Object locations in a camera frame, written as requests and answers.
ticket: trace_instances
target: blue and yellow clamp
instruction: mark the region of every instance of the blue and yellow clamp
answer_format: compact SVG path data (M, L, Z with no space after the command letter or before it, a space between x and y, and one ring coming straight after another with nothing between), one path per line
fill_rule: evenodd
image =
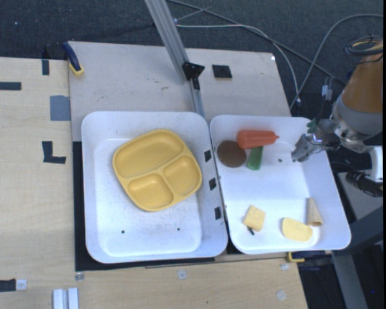
M84 68L78 61L78 58L73 50L73 48L69 45L68 42L63 43L63 50L66 53L66 56L69 60L69 68L73 72L74 75L82 75L84 72Z

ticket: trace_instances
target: wire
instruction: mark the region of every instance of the wire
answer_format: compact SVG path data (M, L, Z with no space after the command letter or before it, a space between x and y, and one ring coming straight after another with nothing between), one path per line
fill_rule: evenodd
M204 10L203 8L200 8L200 7L197 7L197 6L194 6L194 5L190 5L190 4L188 4L188 3L184 3L184 2L181 2L181 1L178 1L178 0L166 0L166 1L168 1L168 2L170 2L170 3L174 3L174 4L176 4L176 5L181 5L181 6L189 7L189 8L191 8L191 9L201 10L202 12L204 12L204 13L206 13L206 14L208 14L208 15L213 15L214 17L219 18L219 19L222 19L222 20L224 20L224 21L226 21L226 22L228 22L228 23L231 23L231 24L235 24L235 25L241 26L240 23L238 23L238 22L236 22L236 21L234 21L234 20L232 20L232 19L229 19L229 18L227 18L227 17L225 17L225 16L219 15L219 14L217 14L217 13L215 13L215 12L211 12L210 10ZM312 61L309 60L307 57L301 55L301 54L298 53L297 51L295 51L295 50L293 50L293 49L291 49L291 48L289 48L289 47L287 47L287 46L285 46L285 45L283 45L283 44L277 42L276 40L273 40L273 39L271 39L271 38L265 37L264 35L261 35L260 32L259 32L259 31L260 31L259 29L252 28L251 26L245 28L245 29L247 29L247 30L249 30L249 31L251 31L251 32L256 33L257 35L261 35L261 36L264 37L265 39L267 39L267 40L271 41L272 43L276 44L277 46L280 46L281 48L284 48L285 50L291 52L292 54L296 55L297 57L299 57L299 58L305 60L306 62L310 63L310 67L309 67L309 69L308 69L308 71L307 71L307 73L306 73L306 75L305 75L305 77L304 77L304 80L303 80L303 82L302 82L302 85L301 85L300 88L297 90L297 93L296 93L296 95L295 95L295 98L293 99L293 101L292 101L291 104L289 105L289 109L292 109L292 107L294 106L294 104L295 104L298 100L300 100L299 96L300 96L302 90L304 89L304 86L306 85L306 81L307 81L308 77L310 76L310 73L311 73L311 71L312 71L312 69L313 69L314 67L316 67L316 68L318 68L319 70L323 71L325 74L329 75L330 77L334 77L330 72L328 72L328 71L325 70L323 67L321 67L321 66L319 66L318 64L316 64L317 57L319 56L319 53L320 53L320 51L322 50L323 45L324 45L325 41L327 40L327 38L329 37L330 33L331 33L331 32L332 32L339 24L341 24L341 23L343 23L343 22L345 22L345 21L347 21L347 20L349 20L349 19L356 18L356 17L380 17L380 18L383 18L383 16L382 16L382 15L379 15L379 14L355 14L355 15L350 15L350 16L347 16L347 17L345 17L345 18L339 20L339 21L336 22L336 23L330 28L330 30L326 33L325 37L323 38L322 42L320 43L320 45L319 45L319 47L318 47L318 49L317 49L317 52L316 52L316 54L315 54L315 56L314 56L314 58L313 58Z
M269 41L271 40L262 30L255 28L254 26L244 25L244 24L227 24L227 25L181 25L181 24L177 24L177 27L178 28L247 28L247 29L254 30L257 33L261 34L265 39L267 39ZM282 56L284 57L284 59L288 63L288 66L289 66L289 69L291 72L291 76L293 78L293 82L295 83L295 90L297 93L297 79L296 79L295 71L294 71L289 59L286 56L286 54L281 50L281 48L275 42L272 41L272 43L273 43L274 47L276 47L276 49L278 49L280 51L280 53L282 54Z

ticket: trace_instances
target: wooden tabletop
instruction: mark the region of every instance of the wooden tabletop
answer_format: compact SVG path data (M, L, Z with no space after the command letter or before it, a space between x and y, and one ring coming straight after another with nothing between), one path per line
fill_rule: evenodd
M307 308L295 263L284 258L85 271L75 279L70 121L52 121L50 97L69 97L66 61L0 57L0 308L51 308L51 292L78 288L81 308ZM65 164L43 162L43 141Z

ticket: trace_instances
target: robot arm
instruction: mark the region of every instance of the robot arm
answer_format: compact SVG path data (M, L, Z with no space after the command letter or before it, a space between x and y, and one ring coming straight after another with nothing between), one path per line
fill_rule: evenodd
M376 47L383 49L383 43L380 42ZM377 183L376 188L382 191L382 149L363 142L383 130L382 103L383 54L366 55L334 103L329 119L319 120L317 123L314 120L308 124L308 133L299 138L291 153L293 161L303 162L314 153L335 150L340 145L357 153L370 153L371 175L359 176L351 173L350 181L359 187L359 179L361 183L365 183L365 177L370 182Z

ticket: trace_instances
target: yellow plate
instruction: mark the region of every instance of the yellow plate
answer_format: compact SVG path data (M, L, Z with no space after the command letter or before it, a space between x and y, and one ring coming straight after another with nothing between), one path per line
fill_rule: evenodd
M145 211L160 211L194 194L202 182L198 162L172 131L158 129L121 145L113 169L124 191Z

